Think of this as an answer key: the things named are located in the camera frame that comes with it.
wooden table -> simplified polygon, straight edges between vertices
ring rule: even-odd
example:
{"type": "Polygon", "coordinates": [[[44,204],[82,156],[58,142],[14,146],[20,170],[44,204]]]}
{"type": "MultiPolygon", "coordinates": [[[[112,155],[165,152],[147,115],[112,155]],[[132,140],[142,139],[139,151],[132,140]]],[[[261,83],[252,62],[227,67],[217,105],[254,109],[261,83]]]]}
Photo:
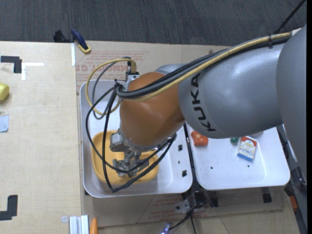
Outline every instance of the wooden table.
{"type": "MultiPolygon", "coordinates": [[[[26,80],[13,64],[0,63],[0,82],[10,95],[0,102],[9,130],[0,133],[0,211],[18,196],[17,216],[0,221],[1,234],[66,234],[63,216],[80,216],[81,200],[76,71],[71,44],[1,42],[1,56],[18,56],[26,80]]],[[[298,234],[292,206],[282,194],[281,211],[195,219],[197,233],[298,234]]],[[[163,223],[100,228],[100,234],[160,233],[163,223]]],[[[190,220],[172,233],[193,233],[190,220]]]]}

